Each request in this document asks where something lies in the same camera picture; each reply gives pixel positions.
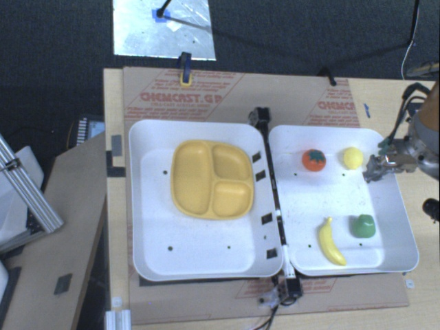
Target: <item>dark floor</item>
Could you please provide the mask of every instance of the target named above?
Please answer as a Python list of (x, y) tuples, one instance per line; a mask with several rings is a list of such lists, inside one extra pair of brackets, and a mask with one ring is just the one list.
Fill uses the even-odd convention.
[[(415, 0), (208, 1), (217, 61), (194, 68), (401, 78)], [(420, 1), (406, 69), (439, 60), (439, 6)], [(113, 55), (112, 0), (0, 0), (0, 11), (0, 133), (43, 166), (66, 150), (81, 114), (102, 115), (104, 68), (175, 66)], [(88, 299), (102, 295), (100, 277)]]

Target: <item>toy banana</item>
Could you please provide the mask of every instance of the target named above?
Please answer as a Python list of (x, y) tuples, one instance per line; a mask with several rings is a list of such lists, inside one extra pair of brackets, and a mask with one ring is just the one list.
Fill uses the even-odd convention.
[(327, 218), (327, 222), (319, 230), (319, 244), (324, 252), (324, 255), (334, 264), (337, 265), (347, 265), (342, 253), (339, 251), (333, 242), (333, 236), (331, 234), (331, 220), (332, 218)]

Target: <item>toy lemon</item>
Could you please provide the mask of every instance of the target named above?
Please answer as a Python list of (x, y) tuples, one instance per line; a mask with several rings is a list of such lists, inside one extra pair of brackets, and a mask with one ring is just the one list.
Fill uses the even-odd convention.
[(364, 155), (358, 148), (351, 146), (344, 151), (344, 164), (350, 170), (357, 169), (363, 161)]

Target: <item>toy tomato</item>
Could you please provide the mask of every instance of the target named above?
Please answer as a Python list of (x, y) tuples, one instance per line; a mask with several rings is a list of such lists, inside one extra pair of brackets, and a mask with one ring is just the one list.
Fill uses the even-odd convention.
[(321, 171), (325, 166), (325, 155), (317, 149), (310, 149), (302, 154), (302, 164), (307, 170)]

